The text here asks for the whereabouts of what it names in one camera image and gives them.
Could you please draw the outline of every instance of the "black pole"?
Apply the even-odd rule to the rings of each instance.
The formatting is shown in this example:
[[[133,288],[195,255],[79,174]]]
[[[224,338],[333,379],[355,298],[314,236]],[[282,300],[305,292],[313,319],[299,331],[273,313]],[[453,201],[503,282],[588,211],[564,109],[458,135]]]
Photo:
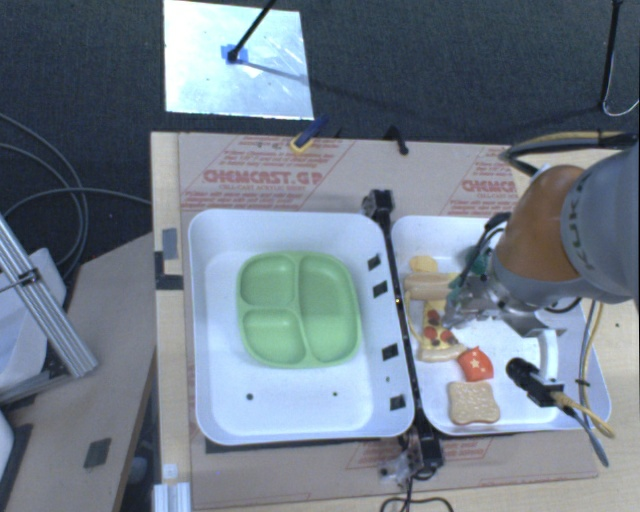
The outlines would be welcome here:
[[[604,102],[609,92],[609,82],[611,81],[611,71],[613,67],[613,52],[616,46],[616,34],[618,32],[618,17],[620,6],[623,0],[612,0],[613,10],[611,12],[611,25],[609,25],[609,41],[607,42],[607,58],[604,63],[604,76],[602,78],[602,90],[600,91],[600,106]]]
[[[251,35],[258,28],[258,25],[260,25],[260,22],[269,13],[269,11],[271,10],[271,8],[273,7],[273,5],[275,3],[276,3],[276,0],[269,0],[267,5],[265,5],[264,9],[262,9],[262,12],[260,14],[258,14],[258,17],[255,19],[253,24],[249,27],[249,30],[247,30],[247,32],[242,36],[242,39],[240,39],[240,42],[236,45],[236,47],[233,50],[231,50],[227,54],[227,61],[236,62],[238,60],[238,53],[240,53],[240,50],[242,50],[242,47],[249,40]]]

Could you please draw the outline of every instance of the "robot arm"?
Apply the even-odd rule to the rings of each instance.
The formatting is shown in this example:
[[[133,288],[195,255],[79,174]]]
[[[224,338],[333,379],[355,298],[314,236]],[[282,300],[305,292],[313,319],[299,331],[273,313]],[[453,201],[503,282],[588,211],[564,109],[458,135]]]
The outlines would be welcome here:
[[[535,177],[491,252],[465,276],[444,323],[500,317],[521,335],[543,328],[535,311],[565,297],[638,306],[638,143],[583,171]]]

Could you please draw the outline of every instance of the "bread slice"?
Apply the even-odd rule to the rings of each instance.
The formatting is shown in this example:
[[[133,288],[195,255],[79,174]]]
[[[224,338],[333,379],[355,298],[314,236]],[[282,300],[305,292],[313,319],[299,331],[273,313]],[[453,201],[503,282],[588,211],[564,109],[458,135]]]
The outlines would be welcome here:
[[[487,381],[450,382],[449,417],[456,425],[495,423],[500,419],[500,407]]]

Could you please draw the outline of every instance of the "black carpet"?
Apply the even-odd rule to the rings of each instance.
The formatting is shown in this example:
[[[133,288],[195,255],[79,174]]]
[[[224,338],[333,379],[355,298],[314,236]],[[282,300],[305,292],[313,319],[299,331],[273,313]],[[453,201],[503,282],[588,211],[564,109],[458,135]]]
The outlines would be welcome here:
[[[262,7],[262,1],[218,2]],[[598,109],[609,0],[281,0],[299,10],[314,112],[325,134],[382,138],[390,124],[408,140],[509,144],[575,129],[638,131],[638,110]],[[611,106],[638,97],[640,2],[621,11]],[[164,111],[160,0],[2,0],[0,112],[29,126],[68,158],[83,185],[149,198],[149,134],[189,130],[294,135],[295,121]],[[32,138],[0,121],[0,143],[54,165]],[[58,183],[41,165],[0,149],[0,211]],[[150,209],[88,198],[81,261],[151,229]],[[8,221],[28,250],[57,258],[73,245],[74,204],[56,196]]]

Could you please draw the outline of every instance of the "divided green plate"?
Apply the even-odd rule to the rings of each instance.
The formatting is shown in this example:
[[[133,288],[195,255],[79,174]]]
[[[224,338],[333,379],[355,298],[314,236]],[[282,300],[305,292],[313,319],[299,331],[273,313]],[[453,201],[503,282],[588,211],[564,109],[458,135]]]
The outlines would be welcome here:
[[[351,358],[362,338],[351,274],[333,256],[283,251],[247,260],[236,288],[242,342],[258,361],[317,368]]]

